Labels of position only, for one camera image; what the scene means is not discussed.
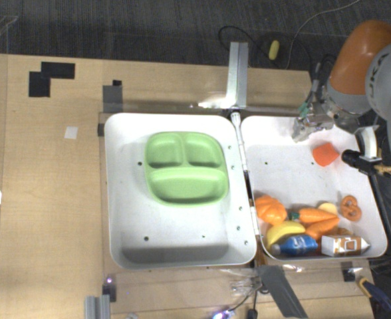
banana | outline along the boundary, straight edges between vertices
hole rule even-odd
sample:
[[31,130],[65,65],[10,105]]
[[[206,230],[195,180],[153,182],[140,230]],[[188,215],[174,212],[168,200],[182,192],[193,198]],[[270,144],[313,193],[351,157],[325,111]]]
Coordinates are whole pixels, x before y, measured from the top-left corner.
[[272,226],[267,231],[267,249],[271,248],[271,245],[276,243],[279,239],[285,235],[301,234],[305,232],[305,227],[299,222],[284,221],[279,225]]

orange sponge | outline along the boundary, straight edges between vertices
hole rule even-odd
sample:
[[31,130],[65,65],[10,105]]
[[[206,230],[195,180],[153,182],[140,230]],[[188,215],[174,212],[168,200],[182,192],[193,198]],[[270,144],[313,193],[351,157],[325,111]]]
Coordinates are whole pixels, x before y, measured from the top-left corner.
[[313,157],[319,165],[325,167],[339,157],[339,153],[333,148],[331,143],[326,143],[317,146],[313,150]]

carrot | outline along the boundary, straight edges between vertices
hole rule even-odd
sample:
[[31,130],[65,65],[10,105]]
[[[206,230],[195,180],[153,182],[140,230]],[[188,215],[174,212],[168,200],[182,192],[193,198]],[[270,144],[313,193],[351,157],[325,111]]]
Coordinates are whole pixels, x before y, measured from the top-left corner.
[[273,226],[279,225],[287,217],[284,205],[269,195],[258,197],[255,200],[255,207],[257,216]]
[[302,208],[299,213],[290,213],[290,220],[299,219],[303,223],[315,223],[319,221],[334,219],[337,216],[317,208]]
[[339,223],[339,218],[335,217],[334,219],[329,219],[321,222],[316,222],[310,225],[305,234],[312,237],[314,240],[319,240],[323,235],[329,234],[334,227]]
[[331,143],[326,143],[321,146],[317,146],[313,150],[313,157],[319,165],[325,167],[339,157],[339,154],[333,148]]

green plate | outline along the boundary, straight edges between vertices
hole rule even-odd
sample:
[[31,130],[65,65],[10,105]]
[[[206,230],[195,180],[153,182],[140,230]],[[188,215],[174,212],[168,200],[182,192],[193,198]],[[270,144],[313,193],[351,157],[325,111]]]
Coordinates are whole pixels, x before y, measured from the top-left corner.
[[198,132],[161,132],[148,139],[145,172],[152,197],[165,205],[205,205],[229,188],[219,143]]

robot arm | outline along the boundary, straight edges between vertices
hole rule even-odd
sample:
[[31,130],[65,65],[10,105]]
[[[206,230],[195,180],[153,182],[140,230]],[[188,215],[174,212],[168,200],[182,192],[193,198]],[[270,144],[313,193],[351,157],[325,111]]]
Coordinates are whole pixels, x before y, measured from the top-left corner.
[[293,126],[296,142],[334,125],[356,134],[359,118],[373,109],[388,123],[391,149],[391,26],[367,21],[355,28],[325,86],[311,94]]

